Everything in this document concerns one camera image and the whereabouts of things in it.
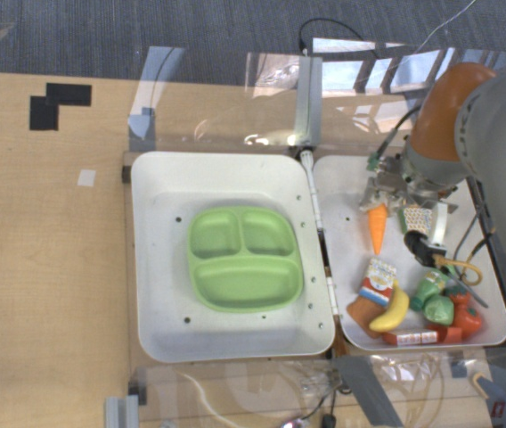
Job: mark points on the black cylinder on white bracket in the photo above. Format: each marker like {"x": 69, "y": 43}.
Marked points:
{"x": 424, "y": 248}

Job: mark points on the yellow banana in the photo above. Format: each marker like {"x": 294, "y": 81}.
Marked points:
{"x": 394, "y": 315}

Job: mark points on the green lettuce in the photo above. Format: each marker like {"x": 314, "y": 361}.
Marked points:
{"x": 439, "y": 311}

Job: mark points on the green divided plate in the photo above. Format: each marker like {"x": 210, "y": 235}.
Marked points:
{"x": 244, "y": 279}

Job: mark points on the pale wood board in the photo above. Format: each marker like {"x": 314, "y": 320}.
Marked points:
{"x": 57, "y": 248}

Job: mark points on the orange bread slice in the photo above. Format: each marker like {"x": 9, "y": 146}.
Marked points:
{"x": 362, "y": 312}

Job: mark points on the orange carrot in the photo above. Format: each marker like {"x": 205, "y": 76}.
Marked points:
{"x": 377, "y": 227}

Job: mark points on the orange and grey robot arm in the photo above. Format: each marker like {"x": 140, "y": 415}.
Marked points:
{"x": 493, "y": 118}

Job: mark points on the white red and blue carton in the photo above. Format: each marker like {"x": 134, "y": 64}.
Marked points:
{"x": 378, "y": 281}

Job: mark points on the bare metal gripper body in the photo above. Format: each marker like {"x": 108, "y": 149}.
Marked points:
{"x": 393, "y": 178}

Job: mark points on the green bottle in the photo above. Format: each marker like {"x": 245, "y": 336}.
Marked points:
{"x": 426, "y": 288}

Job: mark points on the red and white box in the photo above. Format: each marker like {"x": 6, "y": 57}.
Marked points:
{"x": 409, "y": 338}

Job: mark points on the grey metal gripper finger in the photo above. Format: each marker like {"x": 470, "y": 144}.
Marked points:
{"x": 369, "y": 201}
{"x": 396, "y": 201}

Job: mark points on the thin black and white rod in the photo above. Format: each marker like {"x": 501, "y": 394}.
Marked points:
{"x": 314, "y": 194}

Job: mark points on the white plastic tray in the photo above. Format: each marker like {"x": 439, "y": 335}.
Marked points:
{"x": 351, "y": 239}
{"x": 164, "y": 261}

